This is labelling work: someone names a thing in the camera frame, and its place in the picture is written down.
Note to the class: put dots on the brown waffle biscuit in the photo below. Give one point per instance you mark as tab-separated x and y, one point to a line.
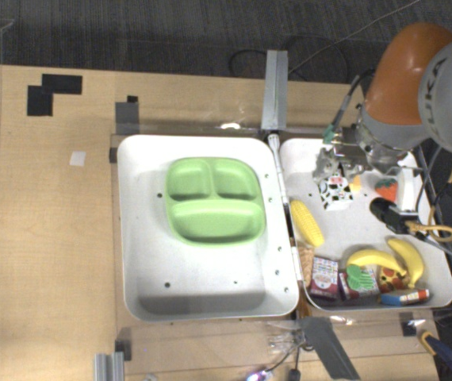
306	266

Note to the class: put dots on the yellow corn cob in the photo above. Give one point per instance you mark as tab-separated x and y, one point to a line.
307	224

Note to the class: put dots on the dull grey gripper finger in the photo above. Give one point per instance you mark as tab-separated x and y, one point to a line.
323	167
351	169

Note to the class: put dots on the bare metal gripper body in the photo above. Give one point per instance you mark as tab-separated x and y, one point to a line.
355	145

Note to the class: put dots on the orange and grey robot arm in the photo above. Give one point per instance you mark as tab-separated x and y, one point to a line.
404	78

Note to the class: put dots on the pale wood board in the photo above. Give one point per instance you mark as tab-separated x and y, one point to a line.
194	105

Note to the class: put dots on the white plastic tray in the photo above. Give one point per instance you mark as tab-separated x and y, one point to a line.
353	228
210	276

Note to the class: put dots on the red strawberry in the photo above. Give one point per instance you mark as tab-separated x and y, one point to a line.
386	191

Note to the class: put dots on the purple and red carton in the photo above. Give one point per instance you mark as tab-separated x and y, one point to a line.
324	278

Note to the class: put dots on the white black spotted carton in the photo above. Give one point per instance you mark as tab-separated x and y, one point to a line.
335	197

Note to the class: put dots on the pizza slice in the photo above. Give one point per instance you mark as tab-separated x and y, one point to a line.
392	278

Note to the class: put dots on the small orange yellow toy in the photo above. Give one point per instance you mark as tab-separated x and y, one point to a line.
356	184

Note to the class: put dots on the red and white carton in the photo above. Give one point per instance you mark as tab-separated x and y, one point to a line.
365	290

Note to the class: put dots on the green divided plate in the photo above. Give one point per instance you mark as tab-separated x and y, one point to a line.
214	208

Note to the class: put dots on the yellow banana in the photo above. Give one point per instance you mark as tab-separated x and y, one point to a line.
412	258
368	257

